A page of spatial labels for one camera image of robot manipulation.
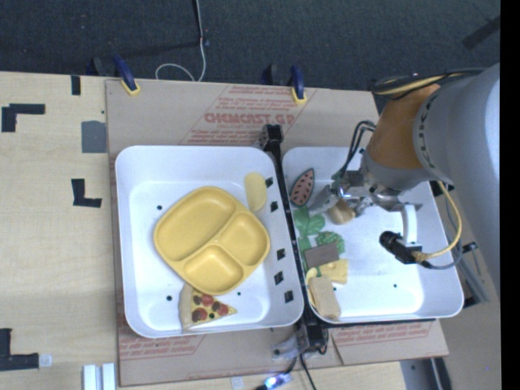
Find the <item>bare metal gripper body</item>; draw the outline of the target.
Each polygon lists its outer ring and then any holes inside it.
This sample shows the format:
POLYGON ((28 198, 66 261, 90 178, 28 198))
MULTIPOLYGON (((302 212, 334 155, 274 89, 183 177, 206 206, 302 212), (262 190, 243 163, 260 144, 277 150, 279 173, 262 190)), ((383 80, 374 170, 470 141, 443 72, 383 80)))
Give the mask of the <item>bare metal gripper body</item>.
POLYGON ((350 208, 353 201, 360 198, 370 198, 372 206, 379 206, 388 212, 400 212, 405 207, 399 198, 401 191, 386 187, 376 181, 371 173, 338 171, 332 179, 332 187, 340 189, 341 200, 350 208))

